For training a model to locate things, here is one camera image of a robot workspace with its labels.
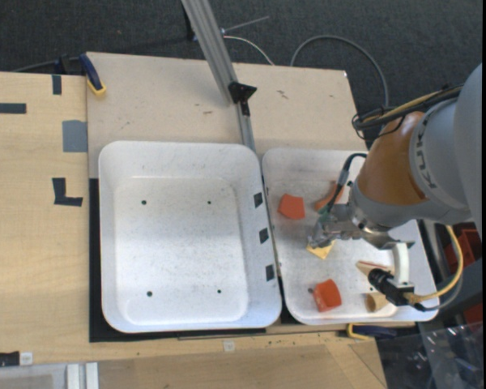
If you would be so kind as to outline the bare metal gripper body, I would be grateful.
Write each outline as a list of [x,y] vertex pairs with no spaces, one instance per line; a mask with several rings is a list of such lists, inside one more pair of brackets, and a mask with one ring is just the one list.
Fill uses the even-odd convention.
[[351,204],[326,205],[318,211],[319,217],[312,234],[324,241],[334,234],[339,240],[364,239],[367,242],[389,242],[389,228],[372,222]]

